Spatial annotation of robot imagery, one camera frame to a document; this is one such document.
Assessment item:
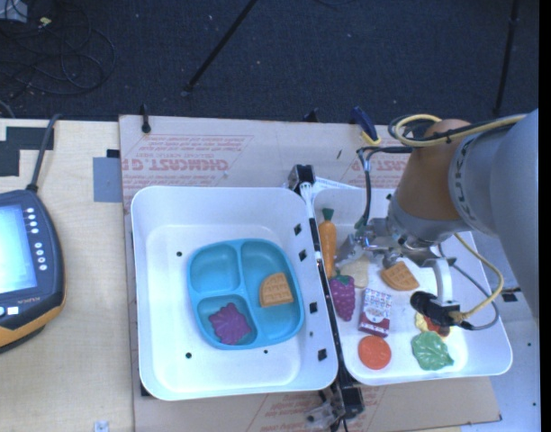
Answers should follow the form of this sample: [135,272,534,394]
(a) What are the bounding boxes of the purple toy grapes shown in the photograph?
[328,271,357,323]

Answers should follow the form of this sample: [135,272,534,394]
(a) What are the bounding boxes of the orange round toy slice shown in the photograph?
[357,334,393,372]

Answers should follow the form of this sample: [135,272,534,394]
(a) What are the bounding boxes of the black cylinder on white bracket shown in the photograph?
[409,256,462,329]

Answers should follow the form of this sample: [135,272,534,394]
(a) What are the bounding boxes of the orange toy carrot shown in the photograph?
[317,207,339,281]

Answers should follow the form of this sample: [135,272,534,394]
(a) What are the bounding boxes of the thin black and white rod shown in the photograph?
[301,181,351,393]

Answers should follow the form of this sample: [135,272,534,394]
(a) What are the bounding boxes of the purple toy leaf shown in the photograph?
[207,301,253,347]

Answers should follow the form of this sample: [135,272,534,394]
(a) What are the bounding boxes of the yellow and red toy food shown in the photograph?
[413,311,451,338]

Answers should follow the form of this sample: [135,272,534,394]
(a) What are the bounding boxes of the red and white carton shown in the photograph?
[357,287,393,338]

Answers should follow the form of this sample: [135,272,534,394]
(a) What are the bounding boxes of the black block with thin wires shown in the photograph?
[318,383,366,423]
[287,163,315,193]

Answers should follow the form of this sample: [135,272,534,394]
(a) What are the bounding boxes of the brown cardboard board red print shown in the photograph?
[117,113,502,432]

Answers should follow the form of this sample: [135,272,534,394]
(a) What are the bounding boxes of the white plastic tray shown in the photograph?
[130,184,340,402]
[312,186,514,387]

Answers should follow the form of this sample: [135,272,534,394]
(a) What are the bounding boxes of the green toy lettuce leaf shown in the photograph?
[410,330,456,373]

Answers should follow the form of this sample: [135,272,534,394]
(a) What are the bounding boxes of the orange toy waffle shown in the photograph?
[380,261,420,293]
[258,271,295,309]

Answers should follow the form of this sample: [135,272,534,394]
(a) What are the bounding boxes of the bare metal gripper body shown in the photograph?
[357,217,439,266]

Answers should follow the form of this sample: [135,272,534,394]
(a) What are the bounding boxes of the blue divided plate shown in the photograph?
[186,238,306,351]

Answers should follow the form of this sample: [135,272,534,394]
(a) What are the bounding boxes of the pale cream toy biscuit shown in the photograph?
[339,258,371,290]

